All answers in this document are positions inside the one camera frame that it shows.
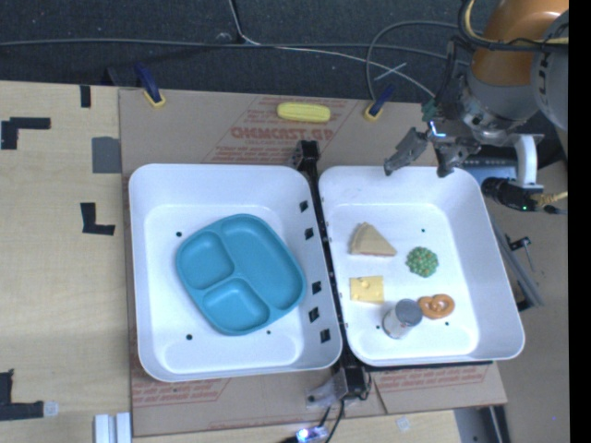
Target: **brown pretzel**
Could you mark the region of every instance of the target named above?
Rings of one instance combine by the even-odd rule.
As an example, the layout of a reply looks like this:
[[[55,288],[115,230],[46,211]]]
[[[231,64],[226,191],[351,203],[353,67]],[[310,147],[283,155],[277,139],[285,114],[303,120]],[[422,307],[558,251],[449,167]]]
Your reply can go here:
[[[447,317],[455,309],[455,302],[446,293],[438,293],[432,297],[421,297],[418,299],[418,304],[423,315],[432,319]]]

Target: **blue divided plate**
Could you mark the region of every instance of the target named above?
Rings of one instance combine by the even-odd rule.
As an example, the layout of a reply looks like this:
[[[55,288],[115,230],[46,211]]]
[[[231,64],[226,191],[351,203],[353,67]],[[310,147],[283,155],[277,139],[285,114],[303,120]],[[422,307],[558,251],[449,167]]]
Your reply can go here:
[[[226,217],[192,234],[176,252],[176,270],[201,313],[227,335],[270,325],[306,293],[291,251],[254,215]]]

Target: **silver can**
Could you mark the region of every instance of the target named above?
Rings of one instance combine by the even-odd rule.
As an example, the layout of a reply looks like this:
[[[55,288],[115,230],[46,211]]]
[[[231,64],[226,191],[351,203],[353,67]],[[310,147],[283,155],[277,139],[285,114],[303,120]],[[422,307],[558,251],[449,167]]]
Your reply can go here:
[[[412,299],[403,299],[391,308],[381,322],[381,326],[390,338],[400,340],[423,319],[423,311]]]

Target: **cardboard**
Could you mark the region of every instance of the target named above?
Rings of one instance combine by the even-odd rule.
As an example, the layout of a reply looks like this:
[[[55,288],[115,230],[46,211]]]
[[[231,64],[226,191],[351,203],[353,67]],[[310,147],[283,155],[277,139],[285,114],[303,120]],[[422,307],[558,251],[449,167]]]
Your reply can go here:
[[[330,369],[186,383],[159,382],[137,358],[127,183],[153,162],[289,164],[300,139],[320,146],[319,174],[333,165],[382,165],[408,129],[422,129],[420,106],[387,103],[377,122],[364,119],[366,101],[164,90],[154,108],[142,90],[120,90],[130,373],[135,437],[222,428],[318,422],[307,392],[325,383]],[[280,102],[320,103],[331,109],[324,124],[283,120]],[[427,150],[417,165],[436,165]],[[443,410],[506,402],[496,364],[398,369],[372,373],[366,401],[347,406],[345,418]]]

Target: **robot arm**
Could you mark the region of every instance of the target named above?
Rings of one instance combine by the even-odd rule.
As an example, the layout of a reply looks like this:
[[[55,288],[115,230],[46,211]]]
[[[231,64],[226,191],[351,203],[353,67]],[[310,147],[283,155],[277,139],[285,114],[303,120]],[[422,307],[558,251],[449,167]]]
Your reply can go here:
[[[422,107],[427,131],[413,128],[384,162],[384,171],[390,175],[407,165],[428,143],[437,154],[439,177],[451,174],[482,145],[513,147],[517,178],[490,180],[483,192],[509,207],[534,210],[530,196],[543,190],[536,184],[536,144],[543,135],[516,130],[537,111],[558,129],[568,130],[569,0],[500,0],[481,36],[470,25],[475,1],[463,0],[460,36],[448,45],[443,84]],[[472,53],[472,61],[452,87],[458,44]],[[443,102],[443,94],[452,101]]]

